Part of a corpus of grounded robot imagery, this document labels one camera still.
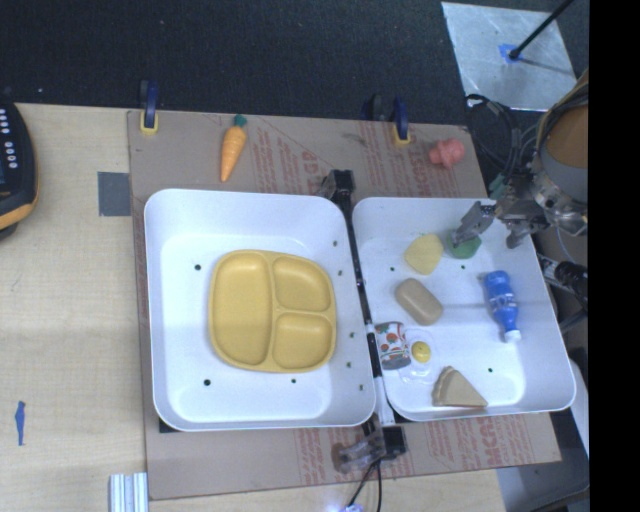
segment black rod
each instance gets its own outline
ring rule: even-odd
[[[508,55],[509,58],[511,60],[516,60],[518,57],[520,57],[520,54],[522,53],[522,50],[524,50],[531,41],[533,41],[536,36],[542,32],[545,27],[551,23],[553,20],[555,20],[558,16],[560,16],[560,14],[562,13],[562,11],[564,11],[567,7],[569,7],[569,4],[573,2],[573,0],[565,0],[562,5],[560,5],[560,7],[558,7],[555,11],[553,11],[551,13],[551,15],[542,22],[542,24],[533,31],[533,33],[527,37],[527,39],[525,39],[522,44],[520,46],[518,46],[517,48],[514,48],[513,50],[511,50]]]

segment white bottle cap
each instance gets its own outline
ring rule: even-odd
[[[507,331],[504,333],[504,340],[511,342],[511,341],[519,341],[522,339],[522,334],[520,334],[520,331],[518,329],[514,329],[513,331]]]

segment wooden table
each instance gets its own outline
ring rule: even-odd
[[[19,104],[37,150],[34,212],[0,243],[0,509],[108,510],[145,471],[130,217],[100,216],[129,172],[126,110]],[[25,404],[24,444],[15,413]],[[151,502],[151,511],[340,510],[356,484]],[[377,483],[357,500],[374,510]],[[494,470],[383,481],[382,510],[504,510]]]

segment yellow divided plate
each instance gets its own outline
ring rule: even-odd
[[[273,251],[225,254],[209,289],[209,336],[227,363],[249,370],[304,372],[336,344],[331,279],[317,263]]]

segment white tray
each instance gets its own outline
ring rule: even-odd
[[[145,238],[153,398],[184,431],[353,426],[375,403],[342,212],[314,196],[166,189],[148,200]],[[311,259],[329,274],[337,335],[324,366],[267,373],[224,363],[208,338],[212,270],[238,249]]]
[[[446,250],[428,276],[404,260],[404,251],[423,234],[447,233],[476,199],[367,198],[353,212],[353,224],[374,324],[400,321],[422,331],[432,344],[432,367],[423,380],[406,381],[398,370],[383,370],[386,394],[398,413],[413,421],[562,410],[571,405],[575,381],[563,338],[530,237],[508,249],[509,231],[495,220],[481,235],[470,259]],[[482,204],[493,204],[480,199]],[[522,340],[505,343],[487,306],[479,276],[502,269],[511,275],[519,304]],[[396,301],[395,287],[418,279],[443,304],[440,319],[416,325]],[[445,366],[459,370],[489,402],[486,409],[436,407],[433,384]]]

